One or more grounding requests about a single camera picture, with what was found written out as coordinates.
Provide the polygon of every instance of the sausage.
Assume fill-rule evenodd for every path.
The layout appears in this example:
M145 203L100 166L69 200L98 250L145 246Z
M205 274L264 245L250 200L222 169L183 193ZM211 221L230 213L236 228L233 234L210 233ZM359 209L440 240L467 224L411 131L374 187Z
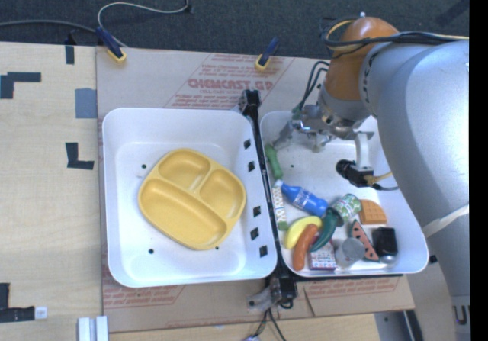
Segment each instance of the sausage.
M310 244L312 243L315 234L319 231L316 224L307 224L303 230L300 238L298 238L297 245L293 252L293 268L300 271L305 266L305 256L307 255Z

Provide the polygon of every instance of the table surface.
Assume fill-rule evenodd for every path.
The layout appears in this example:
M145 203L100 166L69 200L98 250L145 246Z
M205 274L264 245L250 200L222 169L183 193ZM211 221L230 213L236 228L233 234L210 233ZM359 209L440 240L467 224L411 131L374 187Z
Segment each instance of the table surface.
M75 90L96 88L95 48L0 43L0 75L40 72L0 99L0 282L10 307L46 306L48 318L0 324L2 339L76 339L80 317L102 315L98 120L75 115ZM66 143L93 169L68 169ZM288 340L379 340L373 314L280 320ZM111 334L112 340L245 339L256 323ZM269 323L263 341L280 339Z

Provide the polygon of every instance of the watermelon slice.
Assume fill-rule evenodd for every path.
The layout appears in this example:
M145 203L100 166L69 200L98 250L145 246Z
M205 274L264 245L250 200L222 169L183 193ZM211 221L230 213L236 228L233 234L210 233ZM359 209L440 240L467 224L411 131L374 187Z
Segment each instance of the watermelon slice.
M352 236L353 238L360 240L364 245L363 259L366 259L368 261L376 261L376 262L380 261L380 257L376 253L376 250L374 249L373 244L369 240L368 235L366 235L366 232L364 231L362 225L360 225L360 223L357 220L352 222L349 235Z

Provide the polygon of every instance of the blue and yellow clamp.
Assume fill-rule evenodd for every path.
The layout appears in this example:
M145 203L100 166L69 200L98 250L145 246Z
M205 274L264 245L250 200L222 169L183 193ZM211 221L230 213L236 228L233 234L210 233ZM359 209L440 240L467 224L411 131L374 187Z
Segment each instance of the blue and yellow clamp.
M276 53L279 45L279 39L277 37L273 37L270 44L268 45L268 48L266 48L265 52L258 56L258 59L256 59L254 63L254 67L258 71L264 71L266 69L269 63L269 58Z
M97 27L95 29L95 34L103 41L104 45L108 48L107 53L109 56L112 57L112 59L114 59L118 63L122 63L127 58L127 54L120 49L117 41L115 41L114 37L109 34L105 29Z

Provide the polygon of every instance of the cardboard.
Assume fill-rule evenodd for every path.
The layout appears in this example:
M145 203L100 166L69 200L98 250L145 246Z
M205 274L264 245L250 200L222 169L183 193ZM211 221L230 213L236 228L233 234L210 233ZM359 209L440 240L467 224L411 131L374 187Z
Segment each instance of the cardboard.
M260 91L260 115L298 103L317 60L272 57L267 69L254 68L257 56L125 49L127 60L116 63L103 48L97 50L100 202L102 216L103 308L112 333L258 322L246 298L259 293L263 280L125 288L106 263L101 123L115 108L231 109L243 90ZM309 96L316 101L315 89ZM330 279L297 283L291 309L279 308L282 320L365 314L414 307L405 276Z

